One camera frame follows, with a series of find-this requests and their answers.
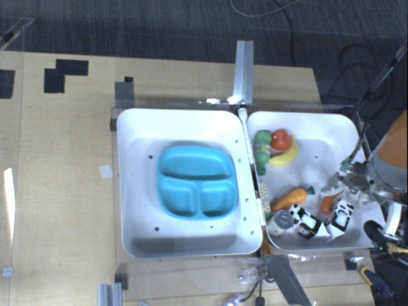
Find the blue divided plate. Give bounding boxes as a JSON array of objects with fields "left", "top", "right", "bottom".
[{"left": 156, "top": 145, "right": 238, "bottom": 221}]

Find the green bottle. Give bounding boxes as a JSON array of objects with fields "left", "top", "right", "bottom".
[{"left": 253, "top": 130, "right": 273, "bottom": 176}]

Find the pale wood board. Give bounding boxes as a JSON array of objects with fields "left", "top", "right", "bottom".
[{"left": 0, "top": 50, "right": 374, "bottom": 306}]

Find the red toy tomato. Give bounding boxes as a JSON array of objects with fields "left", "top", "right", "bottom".
[{"left": 270, "top": 128, "right": 293, "bottom": 151}]

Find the black cylinder on white bracket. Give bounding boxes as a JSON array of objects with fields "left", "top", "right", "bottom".
[{"left": 363, "top": 201, "right": 404, "bottom": 251}]

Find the small can with grey lid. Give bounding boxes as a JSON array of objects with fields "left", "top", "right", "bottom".
[{"left": 266, "top": 209, "right": 295, "bottom": 237}]

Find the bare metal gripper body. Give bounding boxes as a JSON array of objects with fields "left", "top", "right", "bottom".
[{"left": 340, "top": 160, "right": 384, "bottom": 204}]

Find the cow print carton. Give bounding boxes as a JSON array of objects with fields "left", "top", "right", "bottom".
[
  {"left": 324, "top": 198, "right": 355, "bottom": 236},
  {"left": 288, "top": 203, "right": 323, "bottom": 240}
]

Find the white and orange packet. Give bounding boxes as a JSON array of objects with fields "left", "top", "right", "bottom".
[{"left": 258, "top": 181, "right": 272, "bottom": 214}]

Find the yellow banana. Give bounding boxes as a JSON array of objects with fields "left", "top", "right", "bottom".
[{"left": 268, "top": 135, "right": 300, "bottom": 167}]

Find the orange carrot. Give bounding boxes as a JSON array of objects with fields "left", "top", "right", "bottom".
[{"left": 271, "top": 186, "right": 316, "bottom": 213}]

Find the white plastic tray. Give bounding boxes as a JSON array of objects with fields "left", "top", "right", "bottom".
[
  {"left": 115, "top": 108, "right": 264, "bottom": 259},
  {"left": 246, "top": 110, "right": 388, "bottom": 252}
]

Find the orange toy food piece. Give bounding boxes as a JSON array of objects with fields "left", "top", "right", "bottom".
[{"left": 320, "top": 189, "right": 345, "bottom": 215}]

